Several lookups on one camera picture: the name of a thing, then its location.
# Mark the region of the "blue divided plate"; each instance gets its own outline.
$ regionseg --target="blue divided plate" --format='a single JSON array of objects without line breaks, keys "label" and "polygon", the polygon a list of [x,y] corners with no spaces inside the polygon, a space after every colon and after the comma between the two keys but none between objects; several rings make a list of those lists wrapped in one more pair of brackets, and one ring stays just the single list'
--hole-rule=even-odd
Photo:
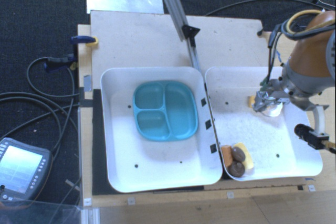
[{"label": "blue divided plate", "polygon": [[141,84],[133,95],[133,110],[138,131],[149,140],[183,140],[197,131],[194,95],[177,81]]}]

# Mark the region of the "food item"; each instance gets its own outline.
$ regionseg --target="food item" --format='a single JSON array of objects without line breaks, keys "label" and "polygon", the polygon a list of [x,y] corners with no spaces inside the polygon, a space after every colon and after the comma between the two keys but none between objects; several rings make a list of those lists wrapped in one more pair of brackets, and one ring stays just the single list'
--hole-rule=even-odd
[{"label": "food item", "polygon": [[243,162],[246,158],[244,151],[240,147],[233,147],[232,148],[232,157],[235,161]]},{"label": "food item", "polygon": [[232,153],[231,153],[232,148],[229,145],[225,145],[225,146],[222,146],[220,150],[222,150],[224,165],[225,165],[225,167],[228,168],[233,161]]},{"label": "food item", "polygon": [[255,103],[255,96],[250,96],[248,98],[248,107],[252,108],[252,105]]},{"label": "food item", "polygon": [[245,169],[246,170],[252,169],[254,167],[253,160],[246,146],[242,142],[239,142],[235,144],[234,147],[239,147],[244,152],[245,160],[242,162],[242,164],[244,165]]},{"label": "food item", "polygon": [[233,161],[229,166],[228,171],[232,176],[242,177],[245,172],[245,167],[241,162]]}]

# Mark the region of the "black wire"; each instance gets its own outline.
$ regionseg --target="black wire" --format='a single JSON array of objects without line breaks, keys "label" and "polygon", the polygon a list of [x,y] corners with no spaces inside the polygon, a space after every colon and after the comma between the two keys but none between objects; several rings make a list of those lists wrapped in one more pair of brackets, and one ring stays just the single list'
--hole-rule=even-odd
[{"label": "black wire", "polygon": [[[63,106],[62,108],[63,108],[63,109],[67,109],[67,108],[69,108],[69,107],[70,107],[70,106],[67,105],[67,106]],[[25,123],[23,123],[23,124],[21,124],[21,125],[15,127],[14,129],[10,130],[8,133],[6,133],[6,134],[4,135],[4,137],[7,137],[7,136],[11,135],[12,133],[16,132],[17,130],[19,130],[19,129],[21,129],[21,128],[23,128],[23,127],[25,127],[25,126],[27,126],[27,125],[33,123],[33,122],[36,122],[36,121],[38,121],[38,120],[40,120],[40,119],[43,119],[43,118],[45,118],[45,117],[47,117],[47,116],[50,116],[50,115],[51,115],[51,112],[48,112],[48,113],[45,113],[45,114],[43,114],[43,115],[40,115],[40,116],[38,116],[38,117],[36,117],[36,118],[33,118],[33,119],[29,120],[29,121],[26,121]],[[75,122],[73,121],[72,118],[70,118],[70,122],[71,122],[71,124],[73,125],[73,128],[76,130],[76,132],[78,132],[77,126],[76,126],[76,124],[75,124]]]},{"label": "black wire", "polygon": [[65,202],[65,200],[68,198],[68,196],[70,195],[70,193],[75,189],[75,187],[79,184],[79,182],[81,181],[81,177],[74,183],[74,185],[70,188],[70,190],[68,191],[68,193],[65,195],[65,197],[63,198],[63,200],[59,203],[57,209],[55,210],[54,214],[52,215],[50,221],[48,224],[51,224],[52,221],[54,220],[56,214],[58,213],[61,205]]},{"label": "black wire", "polygon": [[[41,99],[41,100],[45,101],[46,103],[50,103],[50,104],[54,105],[55,107],[57,107],[59,110],[61,110],[63,112],[63,114],[67,117],[67,119],[70,119],[72,121],[73,125],[75,125],[74,121],[70,118],[70,113],[66,112],[59,104],[55,103],[54,101],[52,101],[52,100],[50,100],[46,97],[42,97],[40,95],[37,95],[37,94],[34,94],[34,93],[27,93],[27,92],[6,92],[6,93],[0,93],[0,98],[2,98],[4,96],[7,96],[7,95],[23,95],[23,96],[33,97],[33,98],[36,98],[36,99]],[[60,139],[64,135],[65,127],[63,128],[63,130],[60,133]]]},{"label": "black wire", "polygon": [[268,48],[268,73],[266,77],[266,84],[269,82],[271,77],[271,55],[272,55],[272,48]]},{"label": "black wire", "polygon": [[[247,3],[252,3],[252,2],[258,2],[258,1],[276,1],[276,0],[244,0],[244,1],[240,1],[240,2],[237,2],[237,3],[233,3],[233,4],[230,4],[230,5],[227,5],[227,6],[218,8],[218,9],[215,9],[212,12],[209,12],[209,13],[205,14],[205,16],[212,15],[212,14],[214,14],[216,12],[220,12],[221,10],[224,10],[224,9],[227,9],[227,8],[231,8],[231,7],[234,7],[234,6],[238,6],[238,5],[242,5],[242,4],[247,4]],[[318,7],[318,8],[325,8],[325,7],[321,6],[321,5],[314,4],[314,3],[311,3],[311,2],[308,2],[308,1],[303,1],[303,0],[281,0],[281,1],[299,2],[299,3],[304,3],[304,4],[311,5],[311,6]]]},{"label": "black wire", "polygon": [[[6,95],[27,95],[27,96],[29,96],[29,97],[42,99],[43,101],[45,101],[45,102],[47,102],[47,103],[51,103],[52,105],[54,105],[54,106],[57,107],[58,109],[62,110],[62,112],[63,112],[64,115],[66,116],[66,120],[65,120],[63,129],[62,129],[61,132],[60,132],[59,139],[57,140],[55,146],[54,146],[54,147],[52,148],[52,150],[51,150],[52,153],[53,153],[53,156],[54,156],[54,157],[53,157],[53,160],[55,160],[56,157],[58,156],[59,151],[60,151],[60,143],[61,143],[61,140],[62,140],[62,138],[63,138],[63,136],[64,136],[65,129],[66,129],[67,125],[68,125],[68,121],[70,120],[70,121],[72,122],[72,124],[73,124],[74,126],[76,126],[75,123],[74,123],[74,121],[70,118],[70,114],[71,114],[71,111],[72,111],[72,107],[73,107],[73,105],[74,105],[74,97],[77,96],[77,95],[75,94],[75,80],[74,80],[73,75],[72,75],[72,72],[71,72],[71,70],[70,70],[69,68],[67,68],[67,71],[68,71],[68,73],[69,73],[69,75],[70,75],[70,78],[71,78],[71,84],[72,84],[72,94],[71,94],[71,95],[50,95],[50,94],[43,93],[43,92],[41,92],[41,91],[39,91],[38,89],[35,88],[35,86],[34,86],[34,85],[31,83],[31,81],[30,81],[30,78],[29,78],[29,70],[30,70],[30,68],[31,68],[34,64],[36,64],[36,63],[38,63],[38,62],[40,62],[40,61],[43,61],[43,60],[45,60],[45,59],[47,59],[47,57],[39,58],[39,59],[34,60],[33,62],[31,62],[31,64],[29,65],[29,67],[28,67],[28,69],[27,69],[27,80],[28,80],[28,83],[30,84],[30,86],[31,86],[35,91],[37,91],[37,92],[40,93],[41,95],[44,95],[44,96],[47,96],[47,97],[50,97],[50,98],[52,98],[52,97],[58,97],[58,98],[72,97],[72,98],[71,98],[71,103],[70,103],[69,111],[68,111],[68,112],[66,112],[61,106],[59,106],[59,105],[58,105],[57,103],[55,103],[54,101],[52,101],[52,100],[50,100],[50,99],[48,99],[48,98],[46,98],[46,97],[43,97],[43,96],[40,96],[40,95],[33,94],[33,93],[23,93],[23,92],[19,92],[19,93],[18,93],[18,92],[2,93],[2,94],[0,94],[0,98],[1,98],[2,96],[6,96]],[[11,134],[12,131],[10,131],[9,133],[5,134],[3,137],[8,136],[9,134]]]},{"label": "black wire", "polygon": [[313,29],[313,30],[307,30],[303,33],[288,33],[286,30],[286,24],[288,22],[288,20],[285,20],[282,24],[281,24],[281,32],[288,37],[289,39],[292,40],[300,40],[300,39],[304,39],[304,38],[308,38],[308,37],[312,37],[315,36],[317,34],[326,32],[326,31],[330,31],[330,30],[335,30],[335,23],[329,26],[325,26],[322,28],[317,28],[317,29]]},{"label": "black wire", "polygon": [[[44,108],[46,108],[47,110],[49,110],[49,112],[54,116],[54,118],[56,120],[56,123],[57,123],[57,126],[58,126],[59,135],[61,136],[62,130],[61,130],[61,124],[59,122],[59,118],[58,118],[58,116],[56,115],[56,113],[53,111],[53,109],[50,106],[48,106],[47,104],[45,104],[45,103],[43,103],[43,102],[41,102],[41,101],[39,101],[37,99],[34,99],[34,98],[19,97],[19,96],[2,98],[2,99],[0,99],[0,103],[1,102],[6,102],[6,101],[14,101],[14,100],[29,101],[29,102],[32,102],[32,103],[39,104],[39,105],[43,106]],[[2,137],[0,137],[0,140],[2,140],[3,138],[5,138],[6,136],[7,136],[7,134],[3,135]]]},{"label": "black wire", "polygon": [[[32,61],[32,62],[29,64],[29,66],[28,66],[28,68],[27,68],[26,78],[27,78],[27,81],[28,81],[30,87],[31,87],[34,91],[36,91],[37,93],[39,93],[39,94],[41,94],[41,95],[43,95],[43,96],[45,96],[45,97],[48,97],[48,98],[68,98],[68,97],[76,97],[76,96],[78,96],[78,95],[79,95],[78,93],[76,93],[76,94],[73,93],[73,94],[68,94],[68,95],[53,95],[53,94],[48,94],[48,93],[45,93],[45,92],[42,92],[42,91],[38,90],[38,89],[33,85],[33,83],[31,82],[31,79],[30,79],[30,74],[29,74],[29,73],[30,73],[30,69],[31,69],[32,66],[34,66],[35,64],[37,64],[37,63],[39,63],[39,62],[42,62],[42,61],[45,61],[45,60],[47,60],[47,59],[48,59],[48,57],[38,58],[38,59]],[[68,72],[69,72],[69,74],[70,74],[70,76],[71,76],[72,82],[73,82],[73,76],[72,76],[71,70],[70,70],[69,68],[67,68],[67,70],[68,70]]]},{"label": "black wire", "polygon": [[279,33],[274,41],[274,45],[273,45],[273,52],[272,52],[272,57],[271,57],[271,62],[270,62],[270,73],[272,72],[273,66],[274,66],[274,60],[275,60],[275,55],[277,53],[277,46],[278,46],[278,41],[280,36],[282,35],[282,33]]}]

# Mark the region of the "black clip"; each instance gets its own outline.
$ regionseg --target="black clip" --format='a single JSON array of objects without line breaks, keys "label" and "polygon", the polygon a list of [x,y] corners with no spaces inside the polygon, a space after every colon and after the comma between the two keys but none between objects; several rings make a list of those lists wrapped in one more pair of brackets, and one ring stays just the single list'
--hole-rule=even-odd
[{"label": "black clip", "polygon": [[47,73],[53,73],[62,69],[70,68],[77,61],[74,54],[65,55],[62,58],[48,57],[44,63],[44,69]]},{"label": "black clip", "polygon": [[196,47],[195,36],[201,30],[199,28],[196,28],[196,27],[192,27],[192,26],[189,26],[189,25],[184,25],[184,26],[182,26],[182,31],[183,31],[184,37],[189,38],[190,43],[191,43],[190,45],[195,48]]}]

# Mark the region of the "metal bracket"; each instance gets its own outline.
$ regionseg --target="metal bracket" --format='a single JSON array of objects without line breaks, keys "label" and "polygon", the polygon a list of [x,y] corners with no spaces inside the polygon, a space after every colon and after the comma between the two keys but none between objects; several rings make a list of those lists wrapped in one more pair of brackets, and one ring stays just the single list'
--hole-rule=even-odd
[{"label": "metal bracket", "polygon": [[185,38],[190,39],[191,46],[193,48],[196,48],[196,43],[195,43],[195,36],[198,34],[199,31],[201,31],[199,28],[192,27],[189,25],[183,25],[182,26],[182,31],[184,34]]},{"label": "metal bracket", "polygon": [[81,211],[82,224],[100,224],[100,209],[83,209]]}]

